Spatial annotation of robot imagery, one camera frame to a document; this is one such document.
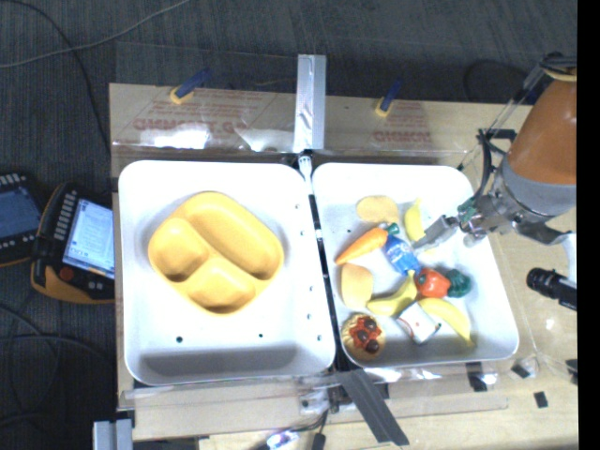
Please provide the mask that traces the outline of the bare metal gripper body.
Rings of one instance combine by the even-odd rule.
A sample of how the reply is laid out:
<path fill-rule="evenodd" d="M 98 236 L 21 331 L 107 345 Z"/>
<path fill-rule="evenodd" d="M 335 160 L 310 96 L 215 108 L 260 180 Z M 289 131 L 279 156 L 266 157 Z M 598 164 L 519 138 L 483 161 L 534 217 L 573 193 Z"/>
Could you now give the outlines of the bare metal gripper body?
<path fill-rule="evenodd" d="M 504 194 L 472 196 L 457 208 L 459 228 L 471 240 L 482 240 L 490 233 L 508 233 L 512 230 L 519 205 Z"/>

